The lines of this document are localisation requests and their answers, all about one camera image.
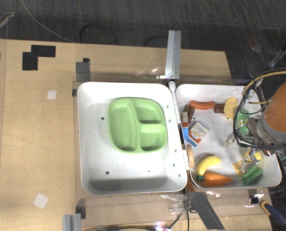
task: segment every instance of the banana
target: banana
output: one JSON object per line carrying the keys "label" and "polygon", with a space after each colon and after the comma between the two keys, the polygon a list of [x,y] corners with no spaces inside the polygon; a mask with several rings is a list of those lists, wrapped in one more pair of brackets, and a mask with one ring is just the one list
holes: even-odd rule
{"label": "banana", "polygon": [[200,176],[203,176],[206,172],[206,170],[213,165],[221,163],[221,159],[217,156],[208,156],[205,157],[201,162],[198,163],[196,167],[196,173]]}

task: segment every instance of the wooden table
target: wooden table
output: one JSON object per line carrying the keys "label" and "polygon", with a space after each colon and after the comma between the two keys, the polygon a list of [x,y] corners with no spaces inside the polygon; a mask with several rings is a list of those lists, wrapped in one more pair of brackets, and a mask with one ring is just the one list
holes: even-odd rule
{"label": "wooden table", "polygon": [[[39,57],[38,71],[22,71],[22,52],[30,52],[32,44],[56,46],[56,57]],[[0,54],[0,231],[62,230],[62,216],[74,214],[80,195],[72,97],[76,62],[89,58],[94,79],[142,78],[164,73],[166,49],[0,40]],[[225,53],[182,50],[181,76],[229,79]],[[56,99],[47,99],[50,90],[57,91]],[[38,193],[48,197],[44,209],[33,204]],[[234,192],[226,194],[230,199]],[[143,215],[111,202],[109,197],[93,200],[105,224],[115,220],[106,216],[113,207],[116,219],[132,216],[132,224]],[[241,204],[217,199],[212,204],[226,230],[271,230],[257,206],[254,215]],[[185,216],[181,219],[174,230],[186,230]],[[205,230],[197,214],[190,225]]]}

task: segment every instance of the green divided plate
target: green divided plate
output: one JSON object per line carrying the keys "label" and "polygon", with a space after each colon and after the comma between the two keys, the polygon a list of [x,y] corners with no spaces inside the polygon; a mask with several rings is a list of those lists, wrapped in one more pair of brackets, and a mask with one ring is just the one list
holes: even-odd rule
{"label": "green divided plate", "polygon": [[160,150],[168,142],[163,111],[149,99],[113,100],[108,111],[108,126],[111,143],[124,152]]}

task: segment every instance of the orange carrot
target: orange carrot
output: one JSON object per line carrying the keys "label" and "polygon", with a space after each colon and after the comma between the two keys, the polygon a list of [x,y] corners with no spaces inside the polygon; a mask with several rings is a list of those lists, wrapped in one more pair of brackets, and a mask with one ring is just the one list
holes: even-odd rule
{"label": "orange carrot", "polygon": [[200,103],[197,101],[190,101],[189,105],[194,108],[194,109],[198,109],[198,110],[209,110],[212,109],[213,107],[215,107],[215,102],[211,101],[211,102],[207,102],[207,103]]}
{"label": "orange carrot", "polygon": [[229,182],[232,182],[233,179],[231,177],[217,174],[217,173],[212,173],[212,172],[207,172],[204,174],[204,183],[207,185],[223,185]]}

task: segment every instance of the white cable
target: white cable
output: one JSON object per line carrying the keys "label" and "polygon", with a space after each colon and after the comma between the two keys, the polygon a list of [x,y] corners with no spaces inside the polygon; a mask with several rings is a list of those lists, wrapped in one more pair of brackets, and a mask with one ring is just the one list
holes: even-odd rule
{"label": "white cable", "polygon": [[34,16],[31,14],[31,12],[28,10],[28,8],[27,8],[26,4],[24,3],[24,1],[21,0],[21,2],[22,2],[22,4],[23,4],[24,8],[26,9],[27,13],[32,17],[32,19],[33,19],[37,24],[41,25],[44,29],[46,29],[46,30],[48,30],[49,32],[53,33],[53,34],[56,35],[57,37],[59,37],[59,38],[65,40],[65,41],[68,41],[68,42],[71,42],[71,43],[75,43],[74,41],[68,40],[68,39],[66,39],[66,38],[64,38],[64,37],[62,37],[62,36],[60,36],[60,35],[58,35],[57,33],[53,32],[52,30],[50,30],[49,28],[47,28],[44,24],[40,23],[37,19],[35,19],[35,17],[34,17]]}

